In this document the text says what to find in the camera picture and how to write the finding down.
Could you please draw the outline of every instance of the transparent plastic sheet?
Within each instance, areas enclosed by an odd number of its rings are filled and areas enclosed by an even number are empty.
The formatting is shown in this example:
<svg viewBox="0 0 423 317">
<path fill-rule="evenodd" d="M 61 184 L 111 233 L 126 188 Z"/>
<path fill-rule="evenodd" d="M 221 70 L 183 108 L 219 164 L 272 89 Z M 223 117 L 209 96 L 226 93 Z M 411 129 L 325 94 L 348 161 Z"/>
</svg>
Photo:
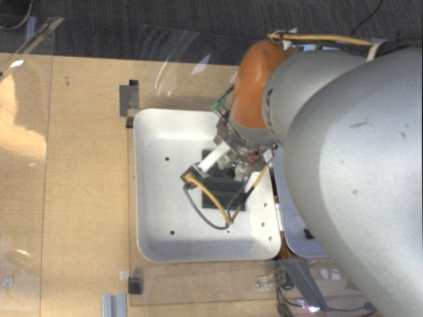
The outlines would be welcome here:
<svg viewBox="0 0 423 317">
<path fill-rule="evenodd" d="M 148 108 L 210 111 L 211 105 L 218 96 L 235 82 L 237 65 L 254 42 L 149 26 L 140 27 L 139 33 L 137 54 L 146 61 L 134 63 L 132 79 L 139 83 L 139 96 L 137 95 L 139 104 L 135 102 L 128 106 L 129 118 L 135 117 L 140 110 Z M 154 150 L 150 147 L 150 151 L 147 149 L 147 152 L 153 154 Z M 200 153 L 199 151 L 196 156 L 192 156 L 186 168 L 193 162 L 199 161 Z M 272 272 L 278 266 L 275 261 L 207 262 L 204 260 L 205 262 L 168 261 L 160 264 L 149 261 L 141 254 L 137 243 L 142 237 L 137 231 L 137 215 L 148 215 L 145 208 L 148 210 L 149 206 L 160 203 L 147 203 L 143 208 L 144 211 L 139 213 L 134 157 L 134 130 L 129 129 L 130 274 L 135 290 L 141 291 L 140 295 L 130 295 L 131 304 L 148 306 L 254 300 L 260 301 L 260 306 L 263 306 L 262 312 L 257 316 L 277 316 L 276 284 L 272 277 Z M 177 151 L 169 150 L 169 155 L 163 155 L 160 163 L 166 165 L 177 157 Z M 161 167 L 153 167 L 151 172 L 154 174 L 163 170 L 165 169 Z M 155 179 L 166 177 L 165 172 L 156 176 L 153 174 L 149 177 Z M 180 184 L 182 188 L 181 180 L 175 178 L 173 182 Z M 200 195 L 196 197 L 196 201 L 201 205 Z M 189 204 L 185 204 L 185 210 L 193 211 Z M 157 225 L 157 221 L 160 221 L 160 217 L 166 214 L 169 213 L 164 207 L 161 214 L 152 220 L 150 224 L 152 230 Z M 204 229 L 209 229 L 205 223 L 203 224 Z M 178 231 L 169 227 L 167 234 L 171 238 L 170 236 L 177 236 Z M 330 260 L 310 260 L 310 267 L 318 286 L 322 287 L 323 296 L 335 307 L 355 308 L 365 300 Z M 301 293 L 295 290 L 287 295 L 293 299 L 301 299 Z M 307 309 L 298 307 L 292 307 L 292 309 L 293 316 L 311 315 Z M 328 315 L 361 316 L 365 314 L 362 312 L 358 311 L 354 315 L 351 315 L 351 312 L 349 314 L 329 312 Z M 312 315 L 326 316 L 327 313 L 317 312 Z"/>
<path fill-rule="evenodd" d="M 0 30 L 0 315 L 39 316 L 54 29 Z"/>
</svg>

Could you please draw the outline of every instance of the gray carpet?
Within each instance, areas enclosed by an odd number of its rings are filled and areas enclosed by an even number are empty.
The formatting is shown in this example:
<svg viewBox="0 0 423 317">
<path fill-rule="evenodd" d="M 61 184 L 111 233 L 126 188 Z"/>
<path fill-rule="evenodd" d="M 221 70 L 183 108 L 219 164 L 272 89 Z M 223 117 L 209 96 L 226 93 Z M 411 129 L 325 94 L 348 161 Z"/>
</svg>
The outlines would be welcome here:
<svg viewBox="0 0 423 317">
<path fill-rule="evenodd" d="M 210 48 L 227 46 L 233 55 L 216 63 L 237 63 L 256 39 L 275 29 L 349 34 L 379 0 L 35 0 L 32 15 L 64 17 L 56 32 L 57 55 L 163 59 L 184 32 L 198 32 L 191 54 L 174 60 L 195 61 Z M 422 31 L 422 0 L 384 0 L 356 36 L 393 38 Z M 163 46 L 157 46 L 161 38 Z"/>
</svg>

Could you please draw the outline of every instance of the shoe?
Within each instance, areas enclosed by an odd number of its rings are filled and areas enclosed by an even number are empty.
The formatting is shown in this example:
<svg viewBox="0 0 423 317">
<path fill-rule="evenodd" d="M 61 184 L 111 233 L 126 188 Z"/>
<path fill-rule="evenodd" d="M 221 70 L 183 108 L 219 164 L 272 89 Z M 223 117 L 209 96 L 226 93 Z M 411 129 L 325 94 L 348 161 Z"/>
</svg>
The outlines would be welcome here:
<svg viewBox="0 0 423 317">
<path fill-rule="evenodd" d="M 0 29 L 12 30 L 29 18 L 33 0 L 1 0 Z"/>
</svg>

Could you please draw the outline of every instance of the glowing light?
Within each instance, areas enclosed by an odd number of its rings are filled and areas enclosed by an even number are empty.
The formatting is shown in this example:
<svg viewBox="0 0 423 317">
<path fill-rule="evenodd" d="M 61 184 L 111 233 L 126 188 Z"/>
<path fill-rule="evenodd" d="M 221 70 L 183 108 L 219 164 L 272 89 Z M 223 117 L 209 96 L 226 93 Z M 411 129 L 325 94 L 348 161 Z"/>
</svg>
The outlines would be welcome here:
<svg viewBox="0 0 423 317">
<path fill-rule="evenodd" d="M 319 311 L 320 311 L 320 308 L 318 306 L 309 306 L 309 312 L 311 312 L 312 314 Z"/>
<path fill-rule="evenodd" d="M 24 63 L 24 60 L 17 60 L 11 64 L 11 68 L 19 67 Z"/>
</svg>

